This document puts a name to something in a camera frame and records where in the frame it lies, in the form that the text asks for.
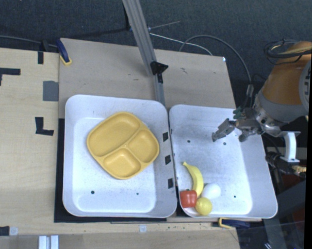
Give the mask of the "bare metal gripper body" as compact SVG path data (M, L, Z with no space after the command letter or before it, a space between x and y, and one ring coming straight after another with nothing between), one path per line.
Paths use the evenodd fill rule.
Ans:
M282 135L284 123L275 120L263 108L240 108L235 110L236 128L245 134L269 134L274 137Z

